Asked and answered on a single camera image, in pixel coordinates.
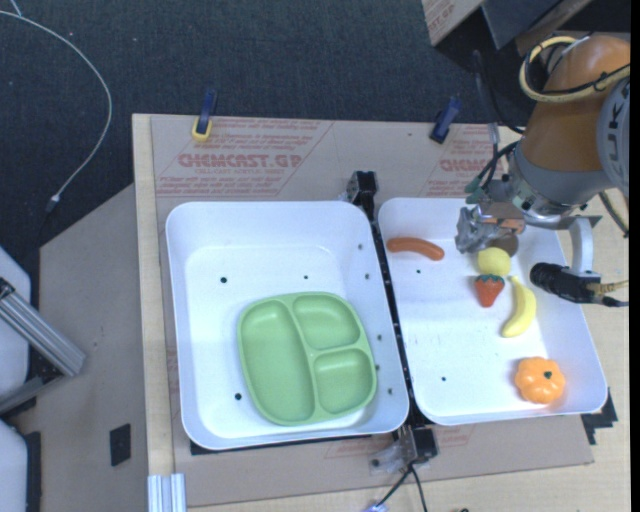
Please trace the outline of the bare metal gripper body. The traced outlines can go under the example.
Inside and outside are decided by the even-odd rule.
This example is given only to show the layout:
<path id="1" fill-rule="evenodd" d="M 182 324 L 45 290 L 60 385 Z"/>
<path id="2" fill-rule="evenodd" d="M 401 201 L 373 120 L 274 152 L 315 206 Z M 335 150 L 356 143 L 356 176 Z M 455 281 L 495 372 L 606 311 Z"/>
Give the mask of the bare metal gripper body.
<path id="1" fill-rule="evenodd" d="M 475 234 L 519 235 L 528 225 L 553 224 L 567 212 L 568 203 L 553 191 L 522 180 L 492 180 L 475 191 Z"/>

